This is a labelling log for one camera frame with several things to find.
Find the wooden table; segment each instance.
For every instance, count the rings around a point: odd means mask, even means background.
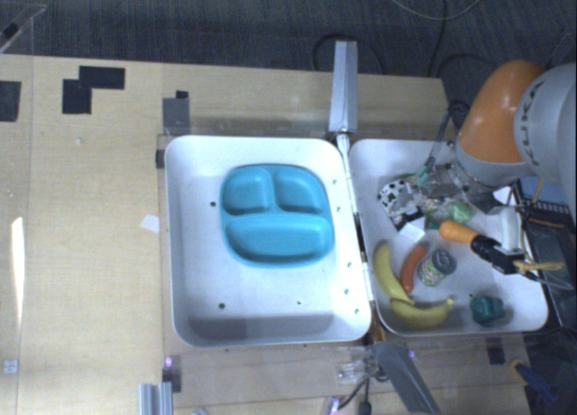
[[[80,65],[125,68],[125,87],[93,89],[92,115],[63,115],[62,80],[78,78]],[[0,283],[0,357],[20,364],[18,373],[0,375],[0,413],[136,413],[139,383],[158,383],[163,363],[160,238],[141,227],[159,214],[162,99],[188,91],[193,132],[316,135],[327,124],[332,75],[4,55],[0,79],[23,83],[19,121],[0,124],[0,208],[10,209],[3,224],[24,216],[27,249],[21,331],[11,283]],[[439,80],[359,77],[367,134],[430,139],[445,108]],[[15,196],[4,182],[16,184]],[[0,274],[8,278],[3,231]],[[479,341],[459,343],[413,344],[444,413],[529,413],[506,366],[489,365]],[[504,339],[509,361],[527,358],[521,343]],[[405,413],[390,383],[371,388],[374,414]],[[206,408],[317,415],[323,403],[267,398]],[[347,410],[355,413],[353,404]]]

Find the blue divided plate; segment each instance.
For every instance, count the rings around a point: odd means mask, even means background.
[[[333,249],[333,219],[325,187],[304,168],[236,168],[224,179],[220,199],[224,239],[237,259],[313,263]]]

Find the toy kitchen sink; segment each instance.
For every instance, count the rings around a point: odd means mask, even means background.
[[[335,57],[335,74],[339,67],[347,73],[345,56]],[[356,97],[356,82],[344,76],[339,84],[335,76],[335,97],[347,105]],[[350,115],[333,108],[329,131],[338,136],[354,129],[356,112]],[[389,298],[373,280],[372,255],[387,241],[398,275],[415,240],[398,233],[376,197],[384,184],[414,173],[431,145],[360,140],[349,150],[348,143],[337,148],[308,138],[173,139],[164,163],[170,305],[180,340],[198,348],[352,342],[369,329],[373,299],[380,321],[404,337],[495,335],[543,326],[548,310],[538,283],[502,275],[467,246],[435,234],[428,236],[450,250],[458,269],[435,288],[417,281],[412,295],[423,304],[453,298],[447,320],[415,330],[392,314]],[[439,161],[448,160],[445,147]],[[362,262],[354,216],[368,264]],[[502,240],[511,221],[478,212],[469,224]],[[483,294],[503,301],[507,320],[493,327],[472,320],[470,300]]]

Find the toy banana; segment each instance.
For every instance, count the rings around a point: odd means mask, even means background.
[[[377,282],[389,298],[408,304],[415,304],[415,301],[407,296],[390,267],[389,244],[382,244],[375,250],[372,258],[372,269]]]
[[[421,309],[411,306],[404,301],[391,300],[390,307],[393,314],[412,328],[426,330],[436,327],[444,322],[453,305],[453,299],[449,298],[445,303],[432,308]]]

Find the yellow banana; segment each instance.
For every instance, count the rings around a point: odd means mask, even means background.
[[[453,305],[453,299],[449,298],[443,304],[432,308],[421,309],[411,306],[404,301],[391,300],[390,307],[393,314],[400,318],[405,324],[412,328],[428,329],[433,328],[447,318],[449,308]]]
[[[390,267],[389,244],[382,244],[377,247],[372,257],[372,269],[377,282],[389,298],[404,301],[408,304],[415,304],[415,300],[407,296],[405,289],[403,289]]]

